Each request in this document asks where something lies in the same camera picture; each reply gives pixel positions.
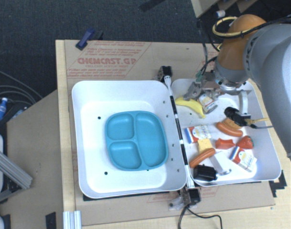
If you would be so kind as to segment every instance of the blue bottle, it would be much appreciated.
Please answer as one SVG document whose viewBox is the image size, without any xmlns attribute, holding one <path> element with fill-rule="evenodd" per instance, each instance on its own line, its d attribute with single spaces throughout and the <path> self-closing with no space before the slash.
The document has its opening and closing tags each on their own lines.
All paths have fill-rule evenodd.
<svg viewBox="0 0 291 229">
<path fill-rule="evenodd" d="M 0 120 L 4 117 L 6 111 L 7 111 L 7 101 L 8 99 L 6 97 L 3 97 L 0 104 Z"/>
</svg>

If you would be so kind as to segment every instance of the toy banana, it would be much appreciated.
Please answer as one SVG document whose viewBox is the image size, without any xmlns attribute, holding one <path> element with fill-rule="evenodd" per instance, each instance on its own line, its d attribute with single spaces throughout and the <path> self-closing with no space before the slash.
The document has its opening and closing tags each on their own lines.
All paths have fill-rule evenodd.
<svg viewBox="0 0 291 229">
<path fill-rule="evenodd" d="M 184 100 L 183 97 L 179 97 L 175 100 L 175 104 L 189 107 L 192 110 L 194 110 L 196 113 L 200 114 L 202 118 L 206 117 L 203 113 L 202 105 L 199 102 L 195 101 L 194 99 L 190 99 L 187 101 L 187 100 Z"/>
</svg>

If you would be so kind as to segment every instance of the hot dog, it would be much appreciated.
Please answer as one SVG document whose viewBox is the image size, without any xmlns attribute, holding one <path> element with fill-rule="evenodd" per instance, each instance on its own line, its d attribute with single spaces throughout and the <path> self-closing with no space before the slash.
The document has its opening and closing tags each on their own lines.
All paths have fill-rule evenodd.
<svg viewBox="0 0 291 229">
<path fill-rule="evenodd" d="M 209 158 L 215 154 L 215 149 L 213 147 L 206 149 L 205 151 L 198 154 L 194 159 L 190 161 L 190 167 L 195 168 L 201 161 Z"/>
<path fill-rule="evenodd" d="M 231 135 L 231 136 L 242 136 L 243 132 L 241 130 L 234 130 L 229 127 L 227 127 L 224 123 L 218 122 L 216 124 L 217 129 L 219 129 L 221 132 Z"/>
</svg>

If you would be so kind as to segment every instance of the blue divided plate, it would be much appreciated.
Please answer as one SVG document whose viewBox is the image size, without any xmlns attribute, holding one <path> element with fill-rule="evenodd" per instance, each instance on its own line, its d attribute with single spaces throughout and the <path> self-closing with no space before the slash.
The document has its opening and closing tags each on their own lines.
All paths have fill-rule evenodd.
<svg viewBox="0 0 291 229">
<path fill-rule="evenodd" d="M 161 120 L 147 111 L 113 114 L 105 124 L 112 163 L 121 170 L 148 170 L 162 166 L 168 145 Z"/>
</svg>

